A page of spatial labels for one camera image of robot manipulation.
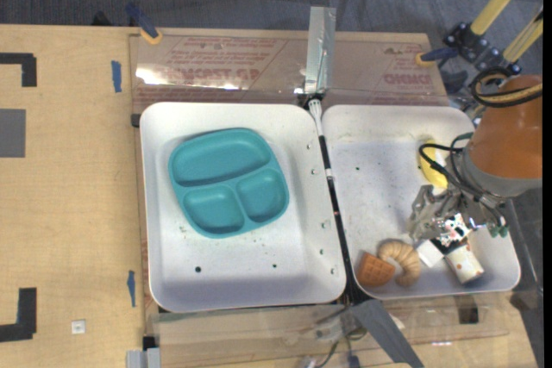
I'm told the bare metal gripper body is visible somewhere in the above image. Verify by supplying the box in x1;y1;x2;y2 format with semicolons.
406;184;466;242

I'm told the yellow banana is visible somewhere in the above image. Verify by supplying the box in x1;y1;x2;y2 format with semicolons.
418;137;450;190

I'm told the cow print carton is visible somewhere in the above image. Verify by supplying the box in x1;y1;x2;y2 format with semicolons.
432;212;473;250

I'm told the small white block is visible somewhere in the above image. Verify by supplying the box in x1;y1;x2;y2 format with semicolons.
416;239;445;269

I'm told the white plastic tray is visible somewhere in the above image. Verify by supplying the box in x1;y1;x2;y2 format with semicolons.
139;101;348;313
321;104;522;302

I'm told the tan croissant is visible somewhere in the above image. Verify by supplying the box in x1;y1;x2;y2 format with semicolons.
377;239;422;288

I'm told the orange waffle biscuit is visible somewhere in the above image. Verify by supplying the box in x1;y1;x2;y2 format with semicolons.
356;251;397;290

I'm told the brown cardboard board red print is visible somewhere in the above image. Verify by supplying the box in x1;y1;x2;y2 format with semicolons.
129;28;538;368

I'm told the teal divided plate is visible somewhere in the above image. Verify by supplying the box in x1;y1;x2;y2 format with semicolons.
167;128;291;240

